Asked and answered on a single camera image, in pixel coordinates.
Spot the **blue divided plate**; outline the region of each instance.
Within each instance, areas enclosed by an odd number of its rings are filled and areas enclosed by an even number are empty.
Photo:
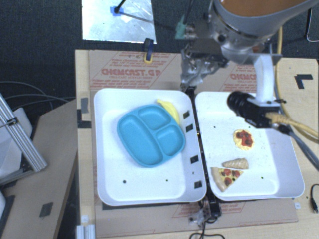
[[[185,137],[174,118],[159,105],[139,107],[120,118],[118,135],[140,165],[154,167],[179,154]]]

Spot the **round pizza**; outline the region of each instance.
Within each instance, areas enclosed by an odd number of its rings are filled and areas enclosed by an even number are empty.
[[[212,167],[211,173],[220,191],[224,192],[242,175],[243,171],[228,168]]]
[[[242,150],[250,150],[255,145],[254,138],[248,130],[236,130],[233,138],[236,146]]]

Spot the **wooden board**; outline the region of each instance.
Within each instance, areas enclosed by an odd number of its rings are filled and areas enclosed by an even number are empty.
[[[33,143],[48,166],[4,190],[15,200],[2,239],[57,237],[76,167],[76,102],[42,115]],[[51,212],[40,217],[45,204]]]

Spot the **banana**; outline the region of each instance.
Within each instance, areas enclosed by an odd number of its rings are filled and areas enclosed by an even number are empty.
[[[157,102],[163,106],[163,108],[174,118],[174,120],[179,125],[179,115],[175,106],[169,101],[163,101],[161,99],[157,99]]]

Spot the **yellow clip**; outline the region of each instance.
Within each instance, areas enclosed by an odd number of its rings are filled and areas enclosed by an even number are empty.
[[[151,55],[151,59],[150,60],[146,60],[146,55],[147,55],[147,53],[145,53],[145,55],[144,55],[144,63],[150,64],[152,62],[152,60],[153,60],[153,54]]]

